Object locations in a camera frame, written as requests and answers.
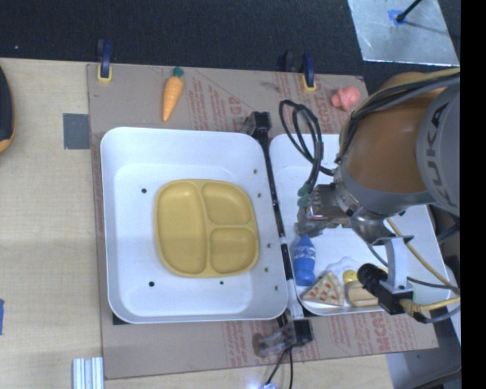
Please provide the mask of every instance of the white tray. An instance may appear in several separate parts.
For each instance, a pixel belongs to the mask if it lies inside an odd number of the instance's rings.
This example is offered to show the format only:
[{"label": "white tray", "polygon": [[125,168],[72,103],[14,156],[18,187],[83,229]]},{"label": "white tray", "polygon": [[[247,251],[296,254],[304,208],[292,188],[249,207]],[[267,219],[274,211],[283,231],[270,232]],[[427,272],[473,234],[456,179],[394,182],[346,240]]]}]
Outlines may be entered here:
[{"label": "white tray", "polygon": [[[312,146],[311,136],[305,136],[304,140],[308,148]],[[333,160],[339,150],[338,135],[323,135],[324,160],[322,165],[333,169]],[[296,235],[294,224],[296,223],[298,200],[297,191],[306,181],[311,170],[311,164],[295,149],[286,135],[275,137],[270,146],[272,168],[279,199],[281,216],[283,217],[287,244],[292,255],[293,248],[299,237]],[[320,174],[317,183],[329,183],[332,177]],[[410,207],[403,216],[395,216],[392,220],[397,224],[404,235],[414,235],[411,244],[442,276],[448,278],[445,264],[441,256],[439,245],[434,234],[432,222],[426,206]],[[340,277],[348,268],[357,270],[363,263],[381,265],[370,252],[365,243],[351,230],[344,228],[326,229],[323,234],[312,238],[316,250],[315,275],[320,276],[330,264],[338,264],[339,270],[334,273]],[[375,250],[386,260],[385,247],[375,246]],[[418,280],[440,284],[426,268],[407,250],[408,275]],[[413,284],[414,300],[420,304],[428,304],[450,297],[450,291],[435,289],[419,284]],[[296,286],[300,296],[307,287]],[[358,313],[366,311],[382,310],[379,306],[354,307],[347,301],[344,306],[327,306],[315,302],[301,302],[303,306],[316,315],[332,315]]]},{"label": "white tray", "polygon": [[[115,128],[100,146],[109,304],[128,323],[270,319],[288,302],[266,165],[248,135]],[[187,278],[164,267],[156,249],[153,205],[166,182],[231,182],[251,198],[259,257],[249,271]]]}]

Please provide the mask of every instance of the cardboard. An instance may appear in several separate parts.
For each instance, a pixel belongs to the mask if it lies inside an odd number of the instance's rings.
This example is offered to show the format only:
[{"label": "cardboard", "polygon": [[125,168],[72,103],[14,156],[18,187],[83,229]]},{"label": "cardboard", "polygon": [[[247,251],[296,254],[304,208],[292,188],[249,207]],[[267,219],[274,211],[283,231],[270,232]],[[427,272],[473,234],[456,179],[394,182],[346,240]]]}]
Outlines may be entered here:
[{"label": "cardboard", "polygon": [[[338,134],[347,113],[330,104],[337,88],[353,85],[367,96],[359,77],[316,75],[315,92],[305,92],[299,74],[183,68],[184,92],[172,117],[161,120],[162,91],[171,66],[113,65],[111,83],[97,81],[97,65],[87,66],[90,144],[96,210],[100,317],[104,374],[107,379],[253,365],[270,365],[277,356],[260,358],[253,341],[279,328],[271,321],[126,324],[115,319],[108,303],[100,141],[116,126],[238,132],[253,111],[271,113],[271,136],[283,133],[278,108],[282,100],[304,104],[318,116],[322,131]],[[433,327],[406,315],[384,312],[312,317],[314,341],[293,352],[294,361],[367,356],[436,348]]]}]

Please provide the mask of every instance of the black fabric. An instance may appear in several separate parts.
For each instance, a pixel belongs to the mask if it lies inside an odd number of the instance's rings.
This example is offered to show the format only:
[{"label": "black fabric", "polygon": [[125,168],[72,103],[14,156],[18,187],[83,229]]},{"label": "black fabric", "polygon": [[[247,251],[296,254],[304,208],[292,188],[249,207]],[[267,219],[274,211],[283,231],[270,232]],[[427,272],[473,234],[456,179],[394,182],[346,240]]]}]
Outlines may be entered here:
[{"label": "black fabric", "polygon": [[[461,0],[438,1],[460,60]],[[364,76],[370,92],[436,68],[363,61],[347,0],[0,0],[0,57],[93,62],[99,39],[118,63],[272,71],[306,52],[316,73]]]}]

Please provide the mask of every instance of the pink toy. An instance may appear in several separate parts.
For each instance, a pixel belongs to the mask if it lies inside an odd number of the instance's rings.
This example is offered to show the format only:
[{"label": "pink toy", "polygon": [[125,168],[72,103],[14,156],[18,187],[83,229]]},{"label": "pink toy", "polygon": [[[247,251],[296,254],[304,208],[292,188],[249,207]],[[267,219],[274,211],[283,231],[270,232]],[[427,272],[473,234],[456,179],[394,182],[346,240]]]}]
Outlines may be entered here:
[{"label": "pink toy", "polygon": [[337,92],[331,97],[331,104],[334,107],[342,107],[348,113],[351,108],[358,104],[360,92],[355,87],[349,86],[337,88]]}]

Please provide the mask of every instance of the yellow plate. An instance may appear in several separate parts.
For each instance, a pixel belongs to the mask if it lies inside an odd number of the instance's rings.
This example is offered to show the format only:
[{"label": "yellow plate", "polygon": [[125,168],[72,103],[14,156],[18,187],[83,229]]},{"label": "yellow plate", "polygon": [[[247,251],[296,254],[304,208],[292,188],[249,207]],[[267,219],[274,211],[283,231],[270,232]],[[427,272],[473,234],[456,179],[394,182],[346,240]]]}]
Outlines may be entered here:
[{"label": "yellow plate", "polygon": [[162,263],[179,276],[241,274],[258,260],[254,206],[229,182],[185,179],[162,186],[156,195],[155,232]]}]

